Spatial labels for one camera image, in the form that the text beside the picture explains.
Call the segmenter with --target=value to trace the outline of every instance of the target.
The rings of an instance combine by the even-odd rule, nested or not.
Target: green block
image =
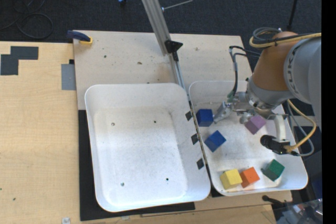
[[[279,176],[282,174],[282,172],[284,171],[285,167],[279,163],[278,161],[276,161],[275,159],[273,159],[267,166],[265,169],[261,169],[261,172],[267,176],[269,179],[271,179],[272,181],[275,181],[277,178],[279,178]]]

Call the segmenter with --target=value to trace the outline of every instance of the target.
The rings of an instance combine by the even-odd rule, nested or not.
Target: yellow cube
[[[237,169],[223,172],[220,179],[225,189],[234,188],[243,182]]]

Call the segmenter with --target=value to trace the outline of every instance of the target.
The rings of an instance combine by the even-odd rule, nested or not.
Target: white tray
[[[174,83],[91,86],[85,94],[99,205],[111,212],[198,201],[210,192],[191,108]]]
[[[246,81],[239,81],[238,91],[246,91]],[[213,114],[223,101],[227,100],[234,85],[233,81],[197,81],[191,84],[189,93],[195,113],[199,109],[212,109]],[[283,114],[282,106],[274,110]],[[286,122],[286,137],[290,144],[295,144],[294,136]],[[232,113],[228,118],[212,124],[210,127],[200,127],[202,141],[205,141],[216,130],[223,135],[226,142],[215,152],[204,144],[205,158],[208,162],[211,181],[215,189],[225,196],[261,193],[277,190],[302,189],[308,182],[308,176],[301,157],[292,155],[278,155],[265,148],[260,143],[264,134],[276,136],[275,124],[268,120],[256,134],[251,134],[243,124],[239,123],[239,117]],[[273,182],[261,172],[261,168],[272,161],[277,160],[285,169],[281,176]],[[230,169],[238,169],[239,172],[254,167],[260,180],[242,188],[241,185],[225,190],[220,180],[220,175]]]

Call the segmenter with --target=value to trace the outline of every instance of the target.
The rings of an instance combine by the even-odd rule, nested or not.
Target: wooden table
[[[186,57],[206,52],[200,36],[172,35],[185,43],[180,49],[186,84],[190,68]],[[203,36],[212,40],[209,48],[227,51],[229,45],[241,44],[240,37]],[[0,223],[270,223],[274,216],[262,194],[234,197],[209,196],[195,203],[195,210],[179,213],[133,215],[100,220],[80,221],[78,102],[75,90],[62,90],[61,65],[74,59],[74,44],[45,42],[0,42],[0,54],[10,54],[11,46],[38,47],[38,60],[19,60],[18,75],[0,76]],[[233,79],[232,63],[221,79]],[[249,70],[242,62],[242,76]],[[290,191],[267,193],[280,201],[291,201]]]

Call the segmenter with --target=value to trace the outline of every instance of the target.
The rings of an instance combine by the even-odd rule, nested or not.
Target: black bracket
[[[183,43],[172,40],[166,40],[164,44],[166,46],[167,52],[169,54],[173,54],[173,59],[175,61],[178,61],[179,57],[177,56],[177,51],[182,47]]]

